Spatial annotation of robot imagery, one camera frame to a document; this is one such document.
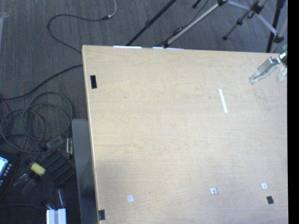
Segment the electronic component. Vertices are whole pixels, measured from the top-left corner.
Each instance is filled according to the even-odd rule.
[[[21,190],[23,196],[27,196],[37,186],[37,181],[34,178],[28,180],[25,187]]]
[[[46,169],[39,165],[37,162],[25,161],[26,164],[30,165],[31,171],[35,172],[39,176],[43,176],[46,172]]]
[[[66,153],[67,153],[67,159],[70,160],[73,157],[74,154],[74,148],[73,148],[73,139],[68,138],[66,140]]]
[[[22,176],[20,176],[14,183],[14,187],[18,187],[23,185],[24,183],[27,183],[31,179],[29,173],[24,173]]]
[[[62,143],[64,143],[64,140],[61,136],[55,138],[54,140],[48,142],[46,144],[46,148],[47,149],[51,149],[51,148],[55,148],[58,147],[59,145],[61,145]]]
[[[18,157],[6,150],[0,149],[0,200],[4,196],[18,165]]]

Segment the device screen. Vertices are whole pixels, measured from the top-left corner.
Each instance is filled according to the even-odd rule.
[[[8,160],[5,158],[2,158],[0,156],[0,177],[2,175],[3,170],[5,169],[6,165],[8,164]]]

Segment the gray carpet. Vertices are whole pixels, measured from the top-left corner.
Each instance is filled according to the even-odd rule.
[[[157,12],[170,0],[116,0],[117,12],[114,17],[106,21],[90,22],[73,17],[58,17],[51,23],[51,31],[59,40],[81,50],[83,44],[90,45],[126,45]],[[177,0],[149,29],[147,29],[132,45],[153,47],[169,37],[172,32],[190,22],[207,0],[203,0],[197,9],[192,8],[197,0]],[[209,0],[205,11],[217,0]],[[232,0],[250,6],[255,0]],[[277,0],[268,0],[261,15],[272,24]],[[287,15],[288,5],[281,11],[278,28]],[[81,55],[69,47],[58,43],[48,31],[49,20],[58,14],[72,14],[89,19],[98,19],[114,11],[114,0],[0,0],[0,12],[8,13],[5,20],[0,53],[0,95],[12,98],[23,95],[41,82],[69,67],[82,64]],[[199,50],[265,52],[270,30],[256,17],[245,19],[242,26],[229,36],[227,41],[222,37],[232,28],[244,10],[225,4],[205,19],[200,21],[185,34],[176,39],[171,47]],[[278,45],[277,52],[283,52],[283,45],[287,44],[287,32],[284,41]],[[51,79],[30,94],[13,100],[6,100],[10,110],[25,109],[30,101],[38,94],[54,91],[65,95],[72,103],[73,118],[87,118],[85,104],[85,88],[81,67],[71,69]],[[53,95],[46,95],[43,102],[55,103],[66,111],[64,99]],[[56,108],[41,105],[39,114],[46,123],[45,136],[48,139],[57,137],[67,122],[61,111]],[[0,119],[7,111],[0,103]],[[11,123],[17,123],[20,117],[14,115]],[[37,117],[32,117],[32,130],[40,131]],[[11,130],[18,133],[20,125],[14,125]],[[20,143],[19,137],[12,137],[15,143]],[[0,148],[15,150],[6,142]],[[58,149],[65,156],[65,147]],[[28,170],[24,161],[35,158],[41,161],[47,157],[22,154],[19,169],[15,177],[19,177]],[[75,160],[69,161],[74,167]],[[62,186],[67,205],[68,223],[80,223],[76,177],[72,177]],[[15,189],[10,188],[1,200],[0,205],[26,203],[43,208],[40,201],[48,199],[57,203],[55,199],[56,187],[49,177],[42,177],[36,188],[27,197],[21,196]],[[45,221],[45,214],[29,206],[12,206],[0,208],[1,220],[6,223],[41,224]]]

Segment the camera stand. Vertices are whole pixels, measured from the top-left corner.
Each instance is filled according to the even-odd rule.
[[[208,16],[211,12],[213,12],[215,9],[217,9],[218,7],[221,7],[223,4],[230,4],[242,9],[246,10],[246,13],[240,18],[238,19],[236,25],[229,31],[229,33],[227,35],[225,35],[223,37],[224,40],[226,40],[228,38],[228,35],[238,26],[242,24],[242,21],[245,17],[251,18],[253,15],[257,15],[258,18],[271,30],[271,32],[273,34],[275,34],[275,36],[278,35],[278,32],[276,31],[275,28],[273,28],[273,26],[271,24],[268,23],[268,21],[266,21],[266,19],[264,19],[264,17],[262,17],[260,15],[260,12],[262,11],[264,4],[266,3],[267,0],[257,0],[251,7],[248,6],[244,6],[229,0],[217,0],[217,3],[214,4],[213,6],[211,6],[207,11],[205,11],[199,18],[195,19],[193,22],[191,22],[189,25],[187,25],[185,28],[183,28],[181,31],[177,32],[174,36],[172,36],[170,39],[166,40],[163,44],[164,48],[167,48],[170,46],[170,44],[172,42],[174,42],[176,39],[178,39],[182,34],[184,34],[186,31],[188,31],[190,28],[192,28],[195,24],[197,24],[198,22],[200,22],[201,20],[203,20],[206,16]]]
[[[279,15],[280,15],[280,11],[284,7],[285,1],[286,0],[277,0],[276,11],[275,11],[275,15],[274,15],[273,23],[272,23],[272,26],[274,28],[277,27]],[[284,23],[283,23],[283,25],[281,27],[281,30],[278,33],[278,37],[282,37],[283,36],[283,34],[284,34],[284,32],[285,32],[285,30],[287,28],[287,23],[288,23],[288,18],[286,16],[285,21],[284,21]],[[270,33],[266,52],[275,52],[277,44],[280,43],[280,42],[282,42],[282,40],[280,40],[278,37],[277,36],[274,37],[274,34]]]
[[[145,26],[126,44],[131,45],[146,29],[150,26],[175,2],[176,0],[170,0],[151,20],[147,21]]]

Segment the floor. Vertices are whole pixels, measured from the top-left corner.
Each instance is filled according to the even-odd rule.
[[[3,132],[10,144],[0,136],[0,148],[14,153],[17,151],[15,147],[21,150],[14,180],[29,171],[29,166],[24,163],[26,160],[42,162],[49,156],[50,153],[24,152],[31,150],[39,142],[39,138],[41,140],[38,147],[57,137],[71,137],[69,121],[87,118],[81,46],[126,45],[171,0],[115,1],[117,10],[110,19],[86,21],[73,16],[58,16],[48,26],[51,18],[59,14],[71,14],[91,20],[103,18],[114,13],[115,2],[0,0],[0,12],[9,15],[4,21],[0,51],[0,120],[7,115],[7,107],[9,111],[14,111],[7,116],[7,122],[3,125],[6,126]],[[131,45],[157,46],[177,28],[191,22],[203,6],[195,21],[217,3],[217,0],[202,0],[194,9],[192,5],[196,1],[177,0]],[[250,7],[256,0],[231,1]],[[277,0],[267,0],[260,13],[270,24],[274,18],[276,3]],[[287,16],[287,9],[286,1],[281,9],[278,30]],[[217,7],[175,39],[171,47],[252,52],[254,59],[254,53],[266,51],[270,36],[269,28],[256,15],[251,19],[245,18],[243,25],[238,26],[226,41],[222,39],[244,13],[245,10],[230,4]],[[287,31],[283,37],[283,42],[277,46],[277,53],[284,51]],[[28,118],[25,125],[21,115],[24,111]],[[64,144],[59,146],[58,151],[66,158]],[[68,160],[68,163],[75,167],[75,159]],[[27,196],[22,196],[11,186],[0,201],[0,223],[44,223],[46,208],[41,201],[46,200],[59,206],[56,199],[57,188],[48,175],[41,177]],[[79,224],[76,177],[73,176],[60,188],[65,198],[68,223]]]

